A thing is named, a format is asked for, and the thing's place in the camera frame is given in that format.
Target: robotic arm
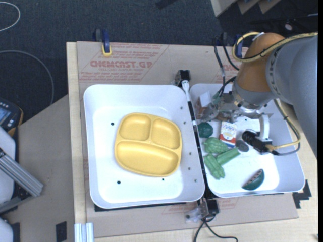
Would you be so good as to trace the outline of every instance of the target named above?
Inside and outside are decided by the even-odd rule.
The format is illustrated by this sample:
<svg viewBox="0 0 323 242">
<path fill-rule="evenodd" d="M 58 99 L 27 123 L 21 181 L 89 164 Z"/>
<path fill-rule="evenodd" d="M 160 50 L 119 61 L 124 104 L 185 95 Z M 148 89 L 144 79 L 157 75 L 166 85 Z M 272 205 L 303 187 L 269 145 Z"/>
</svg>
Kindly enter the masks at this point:
<svg viewBox="0 0 323 242">
<path fill-rule="evenodd" d="M 245 57 L 237 57 L 237 45 L 251 35 L 256 37 Z M 242 36 L 233 47 L 234 58 L 242 64 L 232 91 L 221 99 L 214 96 L 202 120 L 215 118 L 229 108 L 232 122 L 235 115 L 255 116 L 257 110 L 278 98 L 294 106 L 317 158 L 317 43 L 317 32 L 289 38 L 257 32 Z"/>
</svg>

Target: yellow divided plate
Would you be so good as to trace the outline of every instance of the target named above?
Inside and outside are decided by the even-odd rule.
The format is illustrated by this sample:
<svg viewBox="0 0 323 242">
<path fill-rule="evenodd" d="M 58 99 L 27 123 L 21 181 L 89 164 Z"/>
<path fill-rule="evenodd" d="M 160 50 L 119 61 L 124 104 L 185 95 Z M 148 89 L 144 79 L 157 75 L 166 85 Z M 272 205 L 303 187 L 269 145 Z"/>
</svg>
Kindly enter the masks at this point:
<svg viewBox="0 0 323 242">
<path fill-rule="evenodd" d="M 181 161 L 182 136 L 172 121 L 131 113 L 118 127 L 115 158 L 126 170 L 149 176 L 168 176 Z"/>
</svg>

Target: dark floor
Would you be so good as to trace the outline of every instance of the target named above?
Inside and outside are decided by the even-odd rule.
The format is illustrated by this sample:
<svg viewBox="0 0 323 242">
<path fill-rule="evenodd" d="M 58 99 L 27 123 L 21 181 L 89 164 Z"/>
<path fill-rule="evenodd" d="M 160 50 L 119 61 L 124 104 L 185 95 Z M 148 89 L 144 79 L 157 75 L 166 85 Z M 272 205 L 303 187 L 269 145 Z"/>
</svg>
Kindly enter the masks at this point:
<svg viewBox="0 0 323 242">
<path fill-rule="evenodd" d="M 318 13 L 318 0 L 282 0 L 265 14 L 255 5 L 244 15 L 232 4 L 217 18 L 210 0 L 177 0 L 159 9 L 160 1 L 0 0 L 21 11 L 15 26 L 0 31 L 0 98 L 20 106 L 24 121 L 48 107 L 52 88 L 45 67 L 53 78 L 53 102 L 62 98 L 68 93 L 66 42 L 91 41 L 95 28 L 108 29 L 112 42 L 186 45 L 211 45 L 213 37 L 226 32 L 230 45 L 236 35 L 250 30 L 291 34 L 285 32 L 282 22 L 252 22 Z M 17 16 L 14 7 L 0 3 L 0 30 Z M 318 17 L 305 17 L 298 23 L 301 28 L 295 32 L 318 29 Z"/>
</svg>

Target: table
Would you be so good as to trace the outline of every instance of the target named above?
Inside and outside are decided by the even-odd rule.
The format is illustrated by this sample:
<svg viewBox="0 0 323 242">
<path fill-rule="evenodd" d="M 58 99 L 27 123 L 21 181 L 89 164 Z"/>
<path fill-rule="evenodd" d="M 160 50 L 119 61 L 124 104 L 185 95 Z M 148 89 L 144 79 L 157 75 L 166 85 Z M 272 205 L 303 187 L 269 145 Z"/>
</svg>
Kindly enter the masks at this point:
<svg viewBox="0 0 323 242">
<path fill-rule="evenodd" d="M 184 51 L 189 46 L 178 46 Z M 73 168 L 74 218 L 75 223 L 86 223 L 86 202 L 84 190 L 83 152 L 80 120 L 79 77 L 77 43 L 67 43 L 68 84 L 71 123 L 71 148 Z M 208 76 L 200 74 L 201 80 Z M 308 180 L 311 197 L 301 201 L 299 218 L 273 222 L 246 223 L 238 225 L 217 226 L 215 232 L 220 235 L 234 235 L 239 241 L 317 241 L 318 234 L 318 195 L 317 195 L 317 159 L 310 150 L 306 139 L 303 138 L 299 158 Z M 95 241 L 192 241 L 196 229 L 181 229 L 176 231 L 133 234 L 126 236 L 101 237 Z M 212 241 L 213 235 L 205 228 L 199 234 L 199 241 Z"/>
</svg>

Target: yellow cable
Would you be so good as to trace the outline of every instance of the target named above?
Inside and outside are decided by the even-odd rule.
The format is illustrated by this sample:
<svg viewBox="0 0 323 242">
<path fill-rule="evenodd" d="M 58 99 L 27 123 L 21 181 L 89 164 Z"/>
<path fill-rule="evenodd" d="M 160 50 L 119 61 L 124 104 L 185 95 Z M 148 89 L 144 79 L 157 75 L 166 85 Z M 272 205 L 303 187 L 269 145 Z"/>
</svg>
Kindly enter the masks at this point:
<svg viewBox="0 0 323 242">
<path fill-rule="evenodd" d="M 265 55 L 267 55 L 268 53 L 272 52 L 274 49 L 280 47 L 281 45 L 284 45 L 288 42 L 291 42 L 295 39 L 300 39 L 300 38 L 307 38 L 307 37 L 314 37 L 318 34 L 318 32 L 310 32 L 310 33 L 302 33 L 302 34 L 298 34 L 298 35 L 295 35 L 295 36 L 291 36 L 291 37 L 288 37 L 288 38 L 284 38 L 278 42 L 276 42 L 275 44 L 271 45 L 270 47 L 266 48 L 263 52 L 257 54 L 257 55 L 254 55 L 252 57 L 245 57 L 245 58 L 241 58 L 241 57 L 238 57 L 236 55 L 236 47 L 246 38 L 246 37 L 249 37 L 249 36 L 255 36 L 255 35 L 258 35 L 259 32 L 249 32 L 249 33 L 246 33 L 244 35 L 242 35 L 240 38 L 238 38 L 238 40 L 236 41 L 236 43 L 233 45 L 232 47 L 232 56 L 235 60 L 237 61 L 240 61 L 240 62 L 243 62 L 243 63 L 246 63 L 246 62 L 252 62 L 252 61 L 255 61 L 261 57 L 264 57 Z"/>
<path fill-rule="evenodd" d="M 280 104 L 278 103 L 277 99 L 274 99 L 275 105 L 277 106 L 279 112 L 282 114 L 282 116 L 284 117 L 284 119 L 287 121 L 288 125 L 290 126 L 290 128 L 293 130 L 293 132 L 295 133 L 296 137 L 298 138 L 297 141 L 292 142 L 292 143 L 288 143 L 288 144 L 283 144 L 283 145 L 266 145 L 266 147 L 270 150 L 270 151 L 274 151 L 277 150 L 279 148 L 284 148 L 284 147 L 288 147 L 288 146 L 292 146 L 292 145 L 296 145 L 298 143 L 300 143 L 301 141 L 301 135 L 298 132 L 297 128 L 294 126 L 294 124 L 292 123 L 292 121 L 289 119 L 289 117 L 287 116 L 287 114 L 285 113 L 285 111 L 283 110 L 283 108 L 280 106 Z"/>
</svg>

